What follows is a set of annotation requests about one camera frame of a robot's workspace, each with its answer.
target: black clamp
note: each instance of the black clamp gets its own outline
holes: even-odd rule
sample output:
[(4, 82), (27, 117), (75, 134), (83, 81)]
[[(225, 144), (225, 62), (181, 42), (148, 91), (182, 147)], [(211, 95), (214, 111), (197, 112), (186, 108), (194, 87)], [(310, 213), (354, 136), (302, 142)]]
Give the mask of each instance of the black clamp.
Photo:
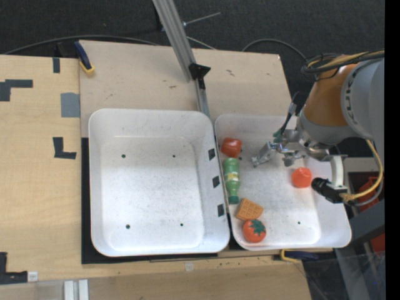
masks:
[(191, 63), (189, 65), (189, 71), (194, 80), (199, 81), (199, 88), (206, 90), (206, 84), (204, 83), (204, 76), (210, 71), (210, 67), (202, 66), (200, 64)]

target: orange toy tomato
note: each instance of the orange toy tomato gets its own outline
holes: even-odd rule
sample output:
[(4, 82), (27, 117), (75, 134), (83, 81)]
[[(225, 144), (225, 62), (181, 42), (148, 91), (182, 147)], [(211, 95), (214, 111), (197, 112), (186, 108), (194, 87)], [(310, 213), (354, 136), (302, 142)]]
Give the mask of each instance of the orange toy tomato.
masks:
[(250, 243), (259, 243), (267, 235), (267, 229), (260, 220), (247, 220), (243, 224), (243, 235)]

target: toy tomato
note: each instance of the toy tomato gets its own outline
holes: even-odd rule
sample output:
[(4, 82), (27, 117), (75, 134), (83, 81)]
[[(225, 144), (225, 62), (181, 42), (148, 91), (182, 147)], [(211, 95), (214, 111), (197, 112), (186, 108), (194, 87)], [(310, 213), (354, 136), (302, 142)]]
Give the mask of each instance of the toy tomato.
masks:
[(250, 243), (259, 243), (267, 235), (267, 230), (260, 220), (247, 220), (243, 224), (243, 235)]
[(242, 141), (239, 139), (233, 139), (227, 137), (221, 147), (221, 152), (230, 158), (237, 158), (240, 155), (240, 150), (242, 148)]

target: yellow cable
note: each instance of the yellow cable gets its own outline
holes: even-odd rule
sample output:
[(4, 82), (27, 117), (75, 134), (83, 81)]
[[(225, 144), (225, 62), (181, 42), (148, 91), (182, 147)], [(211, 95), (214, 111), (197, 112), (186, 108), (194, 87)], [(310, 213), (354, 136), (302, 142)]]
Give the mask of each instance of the yellow cable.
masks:
[[(360, 53), (357, 53), (357, 54), (352, 54), (351, 56), (344, 56), (344, 57), (338, 57), (338, 58), (336, 58), (335, 60), (332, 60), (332, 61), (330, 61), (330, 62), (328, 62), (328, 63), (326, 63), (326, 64), (323, 64), (322, 66), (320, 66), (319, 68), (326, 68), (326, 67), (329, 67), (329, 66), (335, 66), (335, 65), (337, 65), (337, 64), (342, 64), (342, 63), (345, 63), (345, 62), (347, 62), (347, 61), (351, 61), (351, 60), (353, 60), (353, 59), (356, 59), (356, 58), (358, 58), (358, 57), (361, 57), (361, 56), (363, 56), (363, 55), (374, 55), (374, 54), (381, 54), (381, 53), (384, 53), (384, 50), (379, 50), (379, 51), (374, 51), (374, 52), (369, 52), (369, 51), (367, 51), (367, 52), (360, 52)], [(307, 65), (307, 68), (310, 68), (313, 64), (316, 64), (316, 63), (318, 63), (318, 62), (321, 62), (323, 59), (318, 59), (318, 60), (315, 60), (315, 61), (313, 61), (313, 62), (310, 62), (308, 65)]]
[(372, 191), (374, 191), (379, 186), (379, 183), (381, 183), (381, 181), (382, 181), (382, 178), (383, 178), (383, 167), (382, 167), (381, 159), (379, 158), (379, 155), (376, 152), (372, 142), (370, 140), (366, 140), (366, 142), (367, 142), (369, 148), (371, 149), (372, 153), (374, 154), (374, 158), (375, 158), (376, 163), (377, 163), (377, 165), (379, 167), (379, 175), (378, 175), (378, 177), (376, 179), (376, 182), (370, 188), (364, 190), (363, 192), (356, 193), (356, 194), (341, 193), (340, 196), (342, 197), (343, 202), (345, 202), (345, 203), (350, 201), (350, 200), (355, 200), (357, 198), (363, 197), (363, 196), (371, 193)]
[(293, 259), (292, 257), (286, 257), (286, 256), (285, 256), (285, 251), (287, 251), (287, 250), (282, 249), (281, 252), (279, 253), (279, 255), (280, 255), (280, 257), (281, 257), (281, 260), (287, 261), (287, 262), (289, 262), (289, 263), (299, 263), (299, 262), (301, 262), (301, 261), (298, 260), (298, 259)]

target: gray tape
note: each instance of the gray tape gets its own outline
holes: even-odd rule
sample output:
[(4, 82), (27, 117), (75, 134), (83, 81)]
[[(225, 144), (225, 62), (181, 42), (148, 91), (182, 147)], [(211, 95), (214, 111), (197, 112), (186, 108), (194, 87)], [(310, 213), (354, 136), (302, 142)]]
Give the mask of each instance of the gray tape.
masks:
[(79, 95), (73, 92), (61, 94), (61, 117), (62, 118), (79, 118), (81, 116), (81, 108), (79, 106)]

